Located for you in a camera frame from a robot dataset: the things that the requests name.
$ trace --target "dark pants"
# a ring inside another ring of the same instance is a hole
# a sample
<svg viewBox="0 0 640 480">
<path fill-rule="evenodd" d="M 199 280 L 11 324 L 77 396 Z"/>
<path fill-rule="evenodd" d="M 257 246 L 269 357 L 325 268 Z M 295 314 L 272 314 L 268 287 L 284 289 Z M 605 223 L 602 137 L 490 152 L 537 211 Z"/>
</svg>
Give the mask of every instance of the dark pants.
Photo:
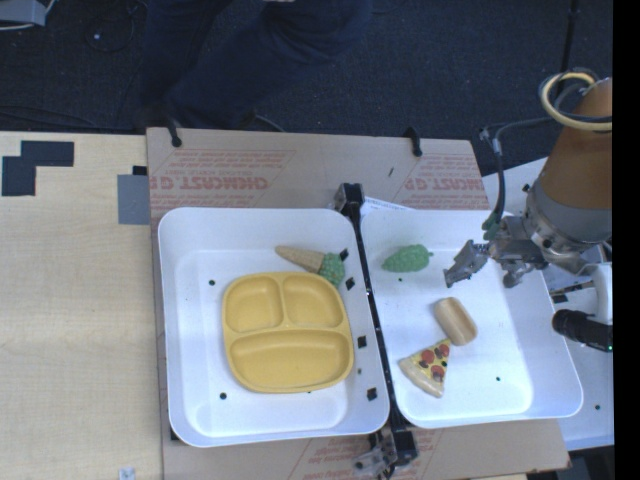
<svg viewBox="0 0 640 480">
<path fill-rule="evenodd" d="M 181 126 L 235 129 L 258 103 L 359 41 L 371 0 L 271 2 L 220 48 L 203 53 L 233 0 L 150 0 L 141 104 L 164 103 Z"/>
</svg>

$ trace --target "person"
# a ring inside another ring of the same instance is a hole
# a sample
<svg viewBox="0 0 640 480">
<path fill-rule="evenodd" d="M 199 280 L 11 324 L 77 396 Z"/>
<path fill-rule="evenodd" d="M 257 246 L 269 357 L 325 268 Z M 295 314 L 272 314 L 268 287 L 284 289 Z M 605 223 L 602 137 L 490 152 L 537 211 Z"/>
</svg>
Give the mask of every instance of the person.
<svg viewBox="0 0 640 480">
<path fill-rule="evenodd" d="M 149 0 L 137 128 L 242 129 L 260 102 L 359 42 L 372 14 L 372 0 L 262 0 L 254 19 L 203 53 L 233 1 Z"/>
</svg>

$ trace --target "yellow plate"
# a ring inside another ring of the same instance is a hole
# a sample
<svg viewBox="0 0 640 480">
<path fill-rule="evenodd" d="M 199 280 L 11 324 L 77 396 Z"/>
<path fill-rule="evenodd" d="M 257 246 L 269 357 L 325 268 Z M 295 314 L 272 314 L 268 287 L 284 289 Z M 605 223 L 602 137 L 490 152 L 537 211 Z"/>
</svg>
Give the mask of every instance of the yellow plate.
<svg viewBox="0 0 640 480">
<path fill-rule="evenodd" d="M 353 366 L 342 297 L 317 274 L 236 279 L 224 293 L 222 327 L 231 371 L 252 391 L 314 391 L 340 382 Z"/>
</svg>

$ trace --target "cardboard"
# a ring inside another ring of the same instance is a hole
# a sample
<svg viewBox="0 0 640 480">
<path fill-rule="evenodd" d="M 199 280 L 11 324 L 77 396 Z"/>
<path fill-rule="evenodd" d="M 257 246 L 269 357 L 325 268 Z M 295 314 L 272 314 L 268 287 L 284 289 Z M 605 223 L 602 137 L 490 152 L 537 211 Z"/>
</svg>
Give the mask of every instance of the cardboard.
<svg viewBox="0 0 640 480">
<path fill-rule="evenodd" d="M 178 131 L 147 134 L 155 309 L 165 479 L 355 479 L 353 459 L 367 436 L 297 439 L 194 448 L 172 439 L 167 415 L 163 306 L 157 226 L 181 206 L 325 208 L 342 183 L 366 196 L 419 209 L 487 209 L 489 202 L 471 144 L 422 139 L 423 155 L 406 138 Z M 393 474 L 399 480 L 447 480 L 564 469 L 569 457 L 555 420 L 412 428 L 418 457 Z"/>
</svg>

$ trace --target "toy pizza slice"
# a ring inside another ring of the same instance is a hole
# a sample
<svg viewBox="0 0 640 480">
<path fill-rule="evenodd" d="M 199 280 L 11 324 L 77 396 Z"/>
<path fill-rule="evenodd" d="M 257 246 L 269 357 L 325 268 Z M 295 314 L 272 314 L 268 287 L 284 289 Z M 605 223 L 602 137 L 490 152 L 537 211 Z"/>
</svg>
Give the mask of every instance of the toy pizza slice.
<svg viewBox="0 0 640 480">
<path fill-rule="evenodd" d="M 445 338 L 435 345 L 405 357 L 398 364 L 402 372 L 420 389 L 437 398 L 444 394 L 444 379 L 451 340 Z"/>
</svg>

